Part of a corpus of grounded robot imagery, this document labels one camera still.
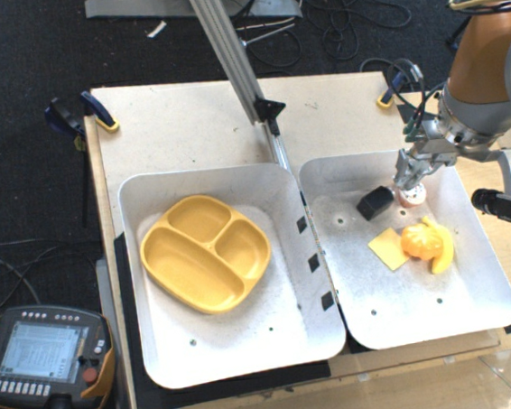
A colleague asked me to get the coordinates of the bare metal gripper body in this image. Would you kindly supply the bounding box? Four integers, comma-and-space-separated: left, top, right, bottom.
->
403, 110, 504, 172

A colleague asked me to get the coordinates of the pink sprinkled doughnut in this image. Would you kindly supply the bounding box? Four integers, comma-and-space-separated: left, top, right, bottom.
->
396, 182, 430, 210

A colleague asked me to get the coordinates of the black box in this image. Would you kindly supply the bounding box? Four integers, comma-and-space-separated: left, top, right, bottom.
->
354, 183, 398, 223

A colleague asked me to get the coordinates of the orange pumpkin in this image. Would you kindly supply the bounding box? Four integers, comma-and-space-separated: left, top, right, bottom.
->
397, 219, 446, 263

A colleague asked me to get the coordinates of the yellow cheese slice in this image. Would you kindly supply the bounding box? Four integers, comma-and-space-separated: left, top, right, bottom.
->
366, 226, 413, 275

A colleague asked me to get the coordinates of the yellow banana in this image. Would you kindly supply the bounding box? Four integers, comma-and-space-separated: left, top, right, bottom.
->
420, 212, 458, 276

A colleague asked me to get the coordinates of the white plastic tray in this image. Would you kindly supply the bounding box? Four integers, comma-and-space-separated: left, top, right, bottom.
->
115, 153, 352, 394
296, 137, 511, 358

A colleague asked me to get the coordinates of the yellow divided plate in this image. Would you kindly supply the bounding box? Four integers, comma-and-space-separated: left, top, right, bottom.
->
134, 187, 279, 322

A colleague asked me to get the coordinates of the pale wood board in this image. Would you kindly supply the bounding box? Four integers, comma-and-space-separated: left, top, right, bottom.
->
88, 48, 506, 409

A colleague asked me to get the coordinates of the black cylinder on white bracket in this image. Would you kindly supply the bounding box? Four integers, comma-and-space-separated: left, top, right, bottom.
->
466, 148, 511, 228

